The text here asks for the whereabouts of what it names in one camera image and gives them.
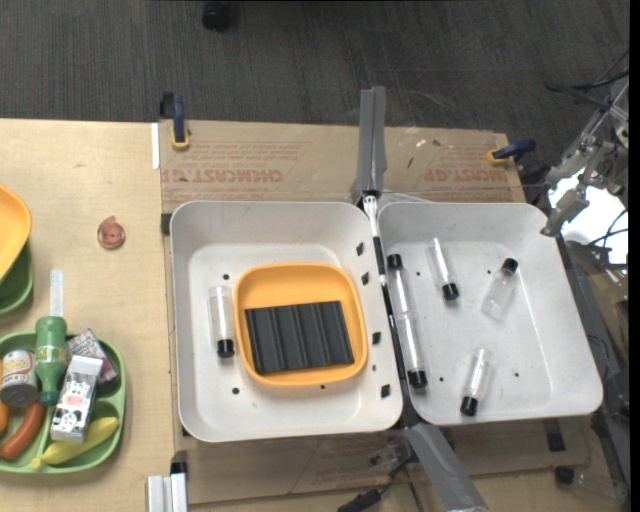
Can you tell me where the orange plate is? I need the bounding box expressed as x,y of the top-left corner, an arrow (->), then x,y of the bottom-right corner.
233,262 -> 369,388
0,183 -> 33,282

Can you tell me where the brown cardboard board red print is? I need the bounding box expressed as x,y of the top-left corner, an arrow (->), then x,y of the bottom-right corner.
158,118 -> 592,505

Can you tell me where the clear plastic bottle black cap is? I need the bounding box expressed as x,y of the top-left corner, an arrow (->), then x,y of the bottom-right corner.
480,257 -> 520,322
459,347 -> 494,417
207,285 -> 237,359
397,313 -> 429,389
386,253 -> 413,318
425,237 -> 461,302

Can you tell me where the green divided plate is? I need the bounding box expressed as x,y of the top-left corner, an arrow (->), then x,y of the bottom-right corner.
0,330 -> 127,474

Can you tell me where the black ribbed rectangular tray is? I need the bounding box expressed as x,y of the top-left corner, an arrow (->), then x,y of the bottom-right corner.
243,300 -> 356,376

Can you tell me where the orange-red sausage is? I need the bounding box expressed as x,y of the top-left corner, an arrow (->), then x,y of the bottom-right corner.
0,401 -> 48,461

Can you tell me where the green bottle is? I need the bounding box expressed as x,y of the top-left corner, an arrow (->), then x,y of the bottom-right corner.
34,315 -> 69,408

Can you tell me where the white plastic tray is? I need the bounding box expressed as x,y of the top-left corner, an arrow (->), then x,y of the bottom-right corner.
376,201 -> 605,428
169,200 -> 405,444

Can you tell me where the white carton cow print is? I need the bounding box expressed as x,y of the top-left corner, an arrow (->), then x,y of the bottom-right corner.
49,354 -> 105,445

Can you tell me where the small can orange label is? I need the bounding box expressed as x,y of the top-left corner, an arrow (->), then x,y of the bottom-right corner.
0,348 -> 41,408

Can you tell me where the pink packet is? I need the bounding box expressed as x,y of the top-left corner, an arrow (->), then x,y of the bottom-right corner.
65,328 -> 120,387

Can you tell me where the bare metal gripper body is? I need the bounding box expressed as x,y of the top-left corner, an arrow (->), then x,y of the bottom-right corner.
563,83 -> 630,197

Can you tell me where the thin black and white rod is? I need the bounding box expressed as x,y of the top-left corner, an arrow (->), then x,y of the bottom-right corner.
363,195 -> 417,427

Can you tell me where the yellow banana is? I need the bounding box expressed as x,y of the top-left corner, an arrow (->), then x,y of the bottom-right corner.
31,415 -> 121,469

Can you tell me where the round pink biscuit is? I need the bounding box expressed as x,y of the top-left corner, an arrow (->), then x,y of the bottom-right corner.
96,215 -> 127,250

